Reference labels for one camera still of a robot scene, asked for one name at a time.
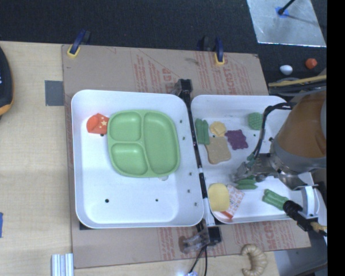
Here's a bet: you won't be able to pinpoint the green toy grapes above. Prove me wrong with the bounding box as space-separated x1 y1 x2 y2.
247 112 264 131

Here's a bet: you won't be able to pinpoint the yellow toy biscuit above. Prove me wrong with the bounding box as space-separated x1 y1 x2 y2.
209 121 227 138

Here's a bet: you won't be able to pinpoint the green toy asparagus bundle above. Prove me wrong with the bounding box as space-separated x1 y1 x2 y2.
261 189 290 212
194 118 211 146

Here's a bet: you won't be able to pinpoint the green divided plate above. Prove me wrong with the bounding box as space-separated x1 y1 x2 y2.
106 109 181 179

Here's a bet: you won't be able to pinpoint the purple toy grapes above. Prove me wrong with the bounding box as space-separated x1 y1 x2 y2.
224 129 249 151

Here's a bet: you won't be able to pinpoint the brown cardboard board red print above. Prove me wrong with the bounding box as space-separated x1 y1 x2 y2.
60 44 312 270

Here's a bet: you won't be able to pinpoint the white plastic tray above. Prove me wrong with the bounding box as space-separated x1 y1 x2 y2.
190 94 320 225
71 89 205 229

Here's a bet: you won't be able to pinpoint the yellow toy sponge cake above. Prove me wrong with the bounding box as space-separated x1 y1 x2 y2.
208 182 231 213

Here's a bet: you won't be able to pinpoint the green toy pea pod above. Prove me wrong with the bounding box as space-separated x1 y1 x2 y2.
235 178 259 191

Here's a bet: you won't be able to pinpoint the black cylinder on white bracket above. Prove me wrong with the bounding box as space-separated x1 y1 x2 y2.
282 184 327 233

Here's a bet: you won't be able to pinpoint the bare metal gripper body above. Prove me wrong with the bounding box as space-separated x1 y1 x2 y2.
246 152 309 190

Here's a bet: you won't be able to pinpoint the red packet with yellow stars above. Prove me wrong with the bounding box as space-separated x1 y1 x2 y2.
86 112 110 136

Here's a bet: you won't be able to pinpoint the tan toy croissant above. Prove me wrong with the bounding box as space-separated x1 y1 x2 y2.
240 243 269 276

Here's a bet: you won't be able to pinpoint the orange and white packet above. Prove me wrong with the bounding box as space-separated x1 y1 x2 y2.
225 184 246 217

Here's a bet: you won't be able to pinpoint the thin black and white rod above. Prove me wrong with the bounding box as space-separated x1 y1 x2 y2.
180 89 216 227

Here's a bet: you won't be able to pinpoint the orange toy pizza slice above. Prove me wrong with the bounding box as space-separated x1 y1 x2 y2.
211 210 234 220

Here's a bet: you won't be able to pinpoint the brown toy bread slice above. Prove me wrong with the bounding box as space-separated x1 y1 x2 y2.
204 136 232 166

